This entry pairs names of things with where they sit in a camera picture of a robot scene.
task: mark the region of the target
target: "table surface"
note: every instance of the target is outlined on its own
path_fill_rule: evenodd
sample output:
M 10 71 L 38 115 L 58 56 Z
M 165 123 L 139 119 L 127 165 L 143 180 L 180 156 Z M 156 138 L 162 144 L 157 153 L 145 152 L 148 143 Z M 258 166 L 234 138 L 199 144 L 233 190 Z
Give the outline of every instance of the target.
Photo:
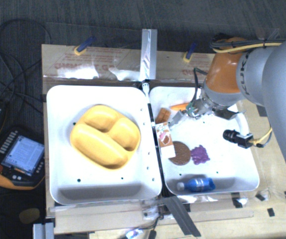
M 43 74 L 62 57 L 66 50 L 62 45 L 42 46 Z M 160 52 L 166 57 L 165 63 L 177 64 L 177 58 L 183 54 L 178 52 Z M 207 54 L 209 62 L 212 54 Z M 184 62 L 183 70 L 190 68 Z M 49 88 L 59 84 L 76 84 L 71 80 L 55 80 L 51 77 L 43 78 L 43 93 Z M 237 103 L 240 111 L 245 111 L 250 132 L 253 135 L 263 135 L 269 128 L 268 119 L 260 117 L 257 108 L 245 100 Z M 54 232 L 58 234 L 73 234 L 81 232 L 94 232 L 89 235 L 91 239 L 119 239 L 132 228 L 146 227 L 153 221 L 143 217 L 141 206 L 138 203 L 129 203 L 117 206 L 96 206 L 84 208 L 54 208 L 54 200 L 49 191 L 49 153 L 47 149 L 47 112 L 44 105 L 44 131 L 45 131 L 45 160 L 46 160 L 46 206 L 49 217 L 55 217 Z M 235 208 L 232 199 L 223 201 L 191 204 L 189 213 L 196 227 L 204 239 L 255 239 L 255 238 L 286 238 L 286 163 L 279 149 L 275 137 L 265 148 L 251 148 L 257 169 L 260 175 L 260 185 L 253 195 L 247 198 L 243 208 Z M 262 201 L 255 195 L 259 193 L 265 197 Z M 185 236 L 174 219 L 165 217 L 159 220 L 155 228 L 159 239 L 193 238 Z M 137 237 L 148 238 L 148 231 Z

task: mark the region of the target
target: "brown oval object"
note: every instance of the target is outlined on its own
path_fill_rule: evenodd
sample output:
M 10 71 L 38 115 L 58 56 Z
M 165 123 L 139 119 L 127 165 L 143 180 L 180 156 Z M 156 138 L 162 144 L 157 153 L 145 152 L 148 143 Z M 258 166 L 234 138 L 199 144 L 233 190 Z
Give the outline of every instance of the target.
M 186 165 L 191 159 L 191 151 L 186 144 L 174 141 L 175 157 L 169 158 L 175 165 Z

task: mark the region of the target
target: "cable connector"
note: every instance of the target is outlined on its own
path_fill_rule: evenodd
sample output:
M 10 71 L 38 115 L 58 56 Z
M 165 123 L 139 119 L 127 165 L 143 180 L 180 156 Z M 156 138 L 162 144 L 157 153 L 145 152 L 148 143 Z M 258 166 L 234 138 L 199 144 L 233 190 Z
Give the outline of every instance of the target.
M 223 133 L 223 138 L 232 143 L 237 143 L 238 146 L 243 147 L 245 149 L 253 146 L 251 140 L 254 139 L 254 137 L 251 133 L 247 135 L 241 135 L 236 130 L 225 130 Z

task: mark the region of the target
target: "dark background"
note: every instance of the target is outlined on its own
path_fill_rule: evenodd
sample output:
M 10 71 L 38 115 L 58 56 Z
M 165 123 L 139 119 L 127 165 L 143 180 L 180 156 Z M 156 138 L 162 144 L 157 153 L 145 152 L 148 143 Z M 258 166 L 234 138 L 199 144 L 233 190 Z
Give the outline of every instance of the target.
M 196 52 L 212 53 L 208 43 L 219 32 L 248 39 L 286 38 L 286 0 L 0 0 L 0 52 L 13 75 L 26 69 L 15 90 L 37 99 L 42 43 L 77 45 L 90 29 L 105 36 L 102 45 L 140 48 L 143 28 L 158 30 L 158 50 L 186 51 L 197 41 Z M 11 81 L 1 58 L 0 81 Z M 27 104 L 2 91 L 0 96 L 10 100 L 5 129 L 20 125 L 42 139 L 42 103 L 26 98 Z M 43 213 L 43 196 L 44 184 L 29 192 L 0 188 L 0 239 L 32 238 L 32 225 L 21 224 L 18 214 L 29 207 Z

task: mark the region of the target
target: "wooden table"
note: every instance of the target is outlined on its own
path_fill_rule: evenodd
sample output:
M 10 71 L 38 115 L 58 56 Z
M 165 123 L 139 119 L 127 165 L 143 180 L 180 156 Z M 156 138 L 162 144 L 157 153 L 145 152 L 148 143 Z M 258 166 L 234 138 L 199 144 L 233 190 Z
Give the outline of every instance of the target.
M 73 47 L 43 45 L 43 75 L 47 75 L 47 73 L 49 75 L 53 74 L 56 63 L 62 64 L 63 60 L 71 59 L 69 54 L 67 55 L 67 52 L 69 53 L 71 50 L 73 50 Z M 131 51 L 126 58 L 131 59 L 131 56 L 135 57 L 136 52 Z M 194 60 L 188 65 L 181 61 L 182 56 L 183 54 L 179 52 L 157 52 L 157 68 L 161 71 L 158 72 L 158 76 L 164 79 L 168 76 L 175 76 L 177 80 L 182 77 L 192 80 L 193 76 L 190 72 L 193 67 L 197 66 L 207 71 L 213 58 L 213 54 L 196 54 L 194 55 Z M 104 63 L 109 64 L 109 61 L 101 61 L 96 66 L 104 69 Z M 163 68 L 169 70 L 170 74 L 163 72 Z M 89 81 L 58 80 L 44 77 L 43 93 L 46 94 L 52 86 L 59 84 L 86 85 L 89 84 Z M 268 130 L 269 122 L 267 118 L 259 116 L 254 104 L 249 101 L 240 101 L 237 105 L 239 110 L 246 111 L 245 115 L 253 135 L 260 136 Z M 131 228 L 146 227 L 152 224 L 152 221 L 144 218 L 140 203 L 124 203 L 116 206 L 86 206 L 71 209 L 54 207 L 55 203 L 49 192 L 46 103 L 44 105 L 44 114 L 46 206 L 48 216 L 55 218 L 54 233 L 58 235 L 94 232 L 89 235 L 91 239 L 119 239 Z M 202 238 L 286 238 L 286 164 L 275 137 L 272 137 L 271 142 L 265 148 L 252 147 L 252 153 L 261 182 L 257 191 L 246 194 L 247 202 L 242 208 L 236 208 L 232 198 L 226 198 L 226 196 L 223 196 L 221 201 L 190 204 L 191 212 L 189 214 L 196 227 L 200 230 Z M 155 230 L 157 231 L 158 239 L 191 237 L 185 236 L 176 221 L 170 219 L 170 216 L 160 220 Z M 147 237 L 148 232 L 137 238 L 143 239 Z

